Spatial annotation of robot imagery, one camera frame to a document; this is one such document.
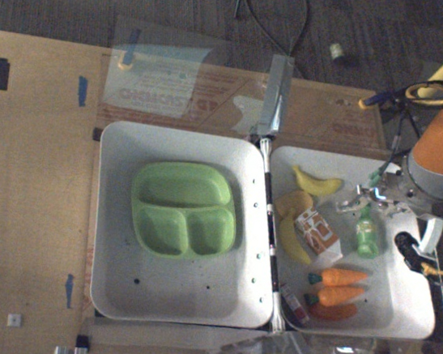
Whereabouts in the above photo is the brown and white carton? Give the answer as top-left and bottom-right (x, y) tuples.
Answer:
(288, 204), (351, 268)

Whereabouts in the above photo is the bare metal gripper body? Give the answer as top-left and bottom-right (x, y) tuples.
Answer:
(366, 168), (428, 221)

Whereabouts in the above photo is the yellow banana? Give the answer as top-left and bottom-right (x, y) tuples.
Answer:
(288, 164), (347, 200)
(274, 205), (320, 267)

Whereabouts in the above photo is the orange carrot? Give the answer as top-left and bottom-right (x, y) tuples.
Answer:
(306, 263), (370, 294)
(302, 279), (367, 313)

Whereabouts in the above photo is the red and white packet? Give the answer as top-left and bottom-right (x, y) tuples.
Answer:
(275, 284), (315, 326)

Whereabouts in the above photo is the orange sausage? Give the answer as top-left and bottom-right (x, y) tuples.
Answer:
(305, 297), (360, 326)

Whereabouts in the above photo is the green divided plate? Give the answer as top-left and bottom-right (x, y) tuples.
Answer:
(122, 154), (246, 268)

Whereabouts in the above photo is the black cylinder on white bracket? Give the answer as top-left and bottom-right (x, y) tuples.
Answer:
(390, 211), (443, 277)

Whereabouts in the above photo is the white plastic tray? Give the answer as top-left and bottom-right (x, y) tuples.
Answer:
(245, 143), (443, 352)
(75, 117), (297, 342)

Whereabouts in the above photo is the brown cardboard board red print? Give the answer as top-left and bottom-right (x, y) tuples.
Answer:
(65, 51), (398, 354)

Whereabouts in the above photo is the yellow-brown bread roll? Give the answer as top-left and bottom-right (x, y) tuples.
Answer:
(272, 186), (317, 223)

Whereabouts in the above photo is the green plastic bottle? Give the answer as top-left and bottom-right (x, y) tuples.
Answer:
(351, 203), (386, 261)

